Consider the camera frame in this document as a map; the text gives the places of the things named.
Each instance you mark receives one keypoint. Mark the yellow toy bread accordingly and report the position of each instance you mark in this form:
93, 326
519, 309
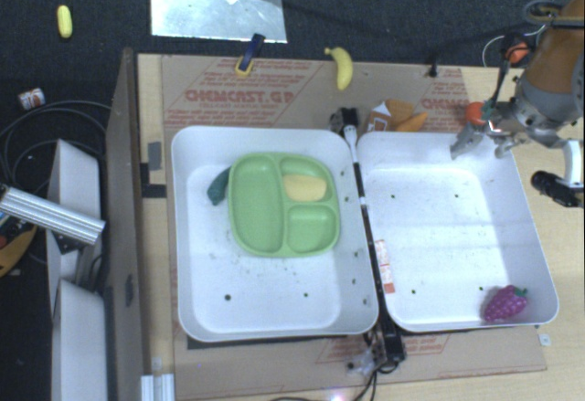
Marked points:
304, 188

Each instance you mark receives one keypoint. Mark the white and orange packet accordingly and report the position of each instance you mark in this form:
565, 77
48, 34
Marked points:
385, 266

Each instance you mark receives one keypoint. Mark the orange round toy fruit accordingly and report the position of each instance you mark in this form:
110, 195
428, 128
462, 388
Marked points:
475, 111

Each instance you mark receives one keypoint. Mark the dark green toy vegetable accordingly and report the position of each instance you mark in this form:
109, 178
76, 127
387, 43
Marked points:
217, 190

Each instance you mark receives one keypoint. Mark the yellow oblong toy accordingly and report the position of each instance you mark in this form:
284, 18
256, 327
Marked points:
64, 21

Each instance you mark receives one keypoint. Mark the purple grapes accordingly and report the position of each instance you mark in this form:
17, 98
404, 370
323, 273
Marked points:
503, 305

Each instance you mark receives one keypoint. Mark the white plastic tray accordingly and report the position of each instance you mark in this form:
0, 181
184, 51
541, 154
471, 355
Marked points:
434, 244
274, 294

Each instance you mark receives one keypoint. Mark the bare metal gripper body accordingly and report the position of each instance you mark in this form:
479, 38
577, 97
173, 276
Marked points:
518, 127

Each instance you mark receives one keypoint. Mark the small red and white can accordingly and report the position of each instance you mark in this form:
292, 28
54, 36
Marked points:
32, 98

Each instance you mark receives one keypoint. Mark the brown and white carton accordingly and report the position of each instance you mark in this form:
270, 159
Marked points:
377, 119

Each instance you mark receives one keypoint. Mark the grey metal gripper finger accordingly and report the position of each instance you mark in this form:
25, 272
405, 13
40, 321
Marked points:
505, 148
465, 141

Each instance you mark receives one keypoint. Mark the black cylinder on white bracket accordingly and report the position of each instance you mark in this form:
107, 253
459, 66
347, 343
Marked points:
555, 186

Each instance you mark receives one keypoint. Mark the yellow banana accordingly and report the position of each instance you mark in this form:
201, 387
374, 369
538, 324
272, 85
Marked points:
344, 68

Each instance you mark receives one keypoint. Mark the green divided plate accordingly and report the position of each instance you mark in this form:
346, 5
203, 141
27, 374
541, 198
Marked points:
256, 207

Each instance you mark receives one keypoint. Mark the thin black and white rod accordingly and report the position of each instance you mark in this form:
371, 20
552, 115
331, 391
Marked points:
361, 186

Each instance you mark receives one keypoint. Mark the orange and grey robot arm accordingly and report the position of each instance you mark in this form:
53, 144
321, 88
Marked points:
555, 56

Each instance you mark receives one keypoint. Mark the brown cardboard board red print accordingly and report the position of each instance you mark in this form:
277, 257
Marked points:
274, 88

